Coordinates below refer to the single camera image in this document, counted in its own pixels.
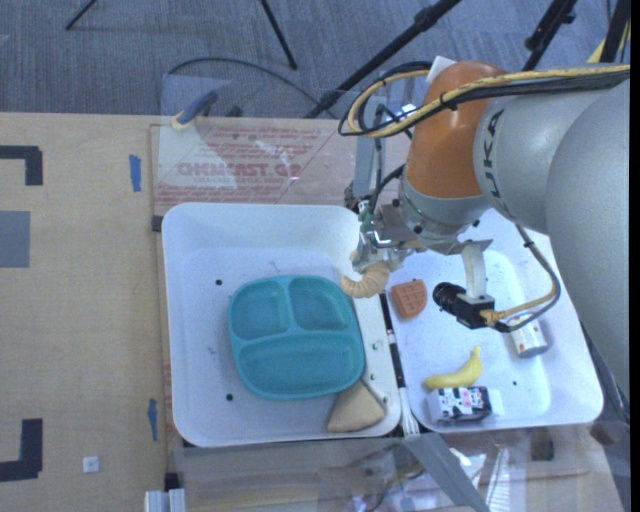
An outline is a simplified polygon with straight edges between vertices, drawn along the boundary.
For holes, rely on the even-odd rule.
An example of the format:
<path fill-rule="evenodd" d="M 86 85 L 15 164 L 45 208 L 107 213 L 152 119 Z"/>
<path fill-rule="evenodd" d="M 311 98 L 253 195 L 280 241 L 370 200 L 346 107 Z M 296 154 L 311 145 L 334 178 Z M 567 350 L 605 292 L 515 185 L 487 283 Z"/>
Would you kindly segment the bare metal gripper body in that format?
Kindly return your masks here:
<path fill-rule="evenodd" d="M 406 256 L 425 251 L 450 256 L 461 255 L 467 247 L 483 252 L 492 244 L 491 239 L 461 241 L 459 235 L 467 227 L 443 224 L 400 201 L 366 215 L 366 238 L 378 248 L 380 259 L 387 249 L 405 250 Z"/>

